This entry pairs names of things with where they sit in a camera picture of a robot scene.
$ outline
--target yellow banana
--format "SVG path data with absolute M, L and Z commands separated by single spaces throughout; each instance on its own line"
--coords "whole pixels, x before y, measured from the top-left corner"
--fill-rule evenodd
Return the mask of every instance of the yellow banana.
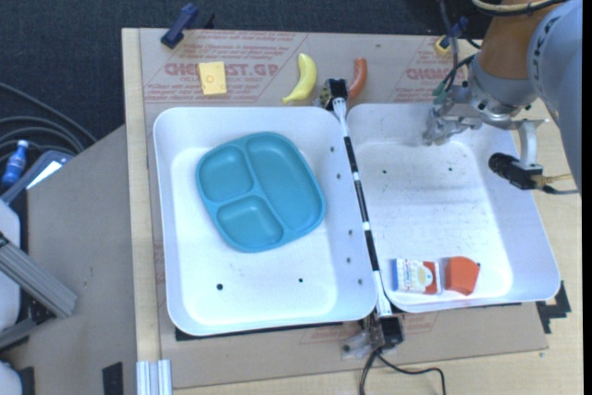
M 298 68 L 300 69 L 300 79 L 292 89 L 292 92 L 286 97 L 282 97 L 281 102 L 287 104 L 289 101 L 301 101 L 306 99 L 316 84 L 316 64 L 313 59 L 300 53 L 298 55 Z

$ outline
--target gray metal bar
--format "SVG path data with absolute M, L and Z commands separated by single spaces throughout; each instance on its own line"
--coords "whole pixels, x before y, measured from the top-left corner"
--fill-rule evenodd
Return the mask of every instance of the gray metal bar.
M 136 363 L 137 395 L 172 395 L 171 363 L 161 359 L 157 363 Z
M 10 344 L 14 344 L 18 340 L 28 336 L 35 328 L 39 325 L 35 323 L 31 318 L 24 319 L 14 326 L 11 326 L 4 331 L 0 332 L 0 349 L 8 347 Z
M 0 232 L 0 271 L 58 317 L 72 315 L 77 296 Z

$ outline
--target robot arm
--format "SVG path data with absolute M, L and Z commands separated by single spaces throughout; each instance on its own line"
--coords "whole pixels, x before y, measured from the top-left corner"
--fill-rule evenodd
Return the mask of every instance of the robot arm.
M 452 134 L 483 123 L 518 129 L 523 156 L 515 165 L 530 172 L 536 156 L 534 129 L 542 121 L 527 126 L 512 119 L 539 97 L 561 131 L 581 194 L 583 0 L 503 0 L 498 6 L 473 2 L 494 18 L 478 53 L 465 60 L 468 81 L 439 92 L 425 143 L 446 142 Z

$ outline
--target blue plate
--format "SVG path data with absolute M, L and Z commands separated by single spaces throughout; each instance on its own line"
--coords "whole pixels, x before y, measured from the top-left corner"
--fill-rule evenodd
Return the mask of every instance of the blue plate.
M 274 249 L 312 232 L 325 217 L 315 174 L 286 137 L 261 132 L 205 154 L 197 188 L 224 239 L 244 252 Z

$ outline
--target wooden table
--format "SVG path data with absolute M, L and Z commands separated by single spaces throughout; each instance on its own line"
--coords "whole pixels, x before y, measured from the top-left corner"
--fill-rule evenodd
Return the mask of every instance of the wooden table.
M 340 38 L 347 43 L 350 35 Z M 142 49 L 140 30 L 122 32 L 126 129 L 129 166 L 129 197 L 137 357 L 155 362 L 162 358 L 159 339 L 156 283 L 154 278 L 153 229 L 151 221 L 147 141 L 142 85 Z M 389 52 L 376 53 L 384 61 Z M 535 103 L 529 114 L 546 115 L 542 104 Z M 553 124 L 539 129 L 538 162 L 546 174 L 565 172 L 567 163 L 559 132 Z M 569 297 L 571 312 L 565 319 L 553 320 L 549 349 L 438 363 L 446 376 L 448 393 L 583 393 L 583 305 L 582 305 L 582 201 L 579 195 L 551 196 L 535 194 L 543 224 L 555 253 L 561 277 Z M 199 370 L 200 361 L 195 361 Z M 176 389 L 190 394 L 291 394 L 357 393 L 359 370 L 323 375 L 292 376 L 270 380 L 231 383 L 210 387 Z M 367 393 L 440 393 L 435 374 L 406 376 L 380 367 L 372 370 L 366 382 Z

